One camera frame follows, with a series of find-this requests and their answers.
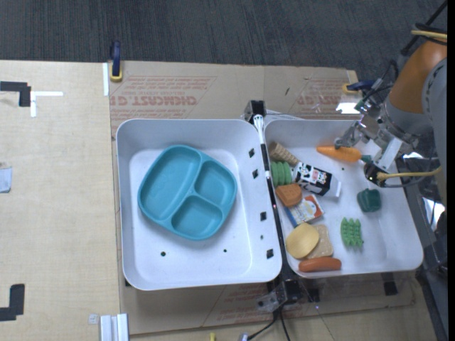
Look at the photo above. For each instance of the green ridged pea pod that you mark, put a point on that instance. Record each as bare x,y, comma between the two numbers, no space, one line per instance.
281,173

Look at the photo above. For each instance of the black and white milk carton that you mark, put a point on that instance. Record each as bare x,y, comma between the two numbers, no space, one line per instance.
314,178

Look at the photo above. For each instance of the blue divided plate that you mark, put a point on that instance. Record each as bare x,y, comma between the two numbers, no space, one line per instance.
170,187

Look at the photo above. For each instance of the orange carrot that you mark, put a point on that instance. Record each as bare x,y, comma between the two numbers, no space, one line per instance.
339,153

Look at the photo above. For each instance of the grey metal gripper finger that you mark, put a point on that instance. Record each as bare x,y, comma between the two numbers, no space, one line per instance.
345,135
359,139

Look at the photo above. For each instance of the orange waffle biscuit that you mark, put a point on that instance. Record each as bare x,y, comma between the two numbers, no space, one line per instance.
288,194

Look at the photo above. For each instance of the brown cardboard board red print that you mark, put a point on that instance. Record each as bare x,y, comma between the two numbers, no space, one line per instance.
199,94

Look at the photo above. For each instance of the thin black and white rod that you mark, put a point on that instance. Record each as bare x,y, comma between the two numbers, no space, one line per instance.
267,176

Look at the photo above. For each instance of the green bumpy vegetable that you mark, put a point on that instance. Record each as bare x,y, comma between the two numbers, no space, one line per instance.
351,232

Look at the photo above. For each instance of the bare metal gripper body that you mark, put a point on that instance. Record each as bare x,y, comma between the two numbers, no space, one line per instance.
373,124

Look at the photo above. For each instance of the white plastic tray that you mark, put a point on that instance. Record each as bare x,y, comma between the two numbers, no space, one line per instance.
199,261
387,233

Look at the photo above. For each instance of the orange sausage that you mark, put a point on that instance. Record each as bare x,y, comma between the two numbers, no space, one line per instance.
320,264

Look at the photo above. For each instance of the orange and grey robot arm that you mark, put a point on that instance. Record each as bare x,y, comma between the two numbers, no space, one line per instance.
412,80

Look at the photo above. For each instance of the tan ice cream cone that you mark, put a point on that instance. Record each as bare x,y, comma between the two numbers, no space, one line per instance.
281,152

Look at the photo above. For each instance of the black cylinder on white bracket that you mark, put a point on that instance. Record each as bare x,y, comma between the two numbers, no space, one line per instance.
375,172

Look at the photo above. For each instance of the tan bread slice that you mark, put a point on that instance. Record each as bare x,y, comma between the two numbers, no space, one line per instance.
325,245

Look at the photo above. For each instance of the dark green bell pepper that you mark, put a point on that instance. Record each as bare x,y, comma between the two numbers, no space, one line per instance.
369,200

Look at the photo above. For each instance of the white and orange carton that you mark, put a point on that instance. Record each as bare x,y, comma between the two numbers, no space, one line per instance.
306,210

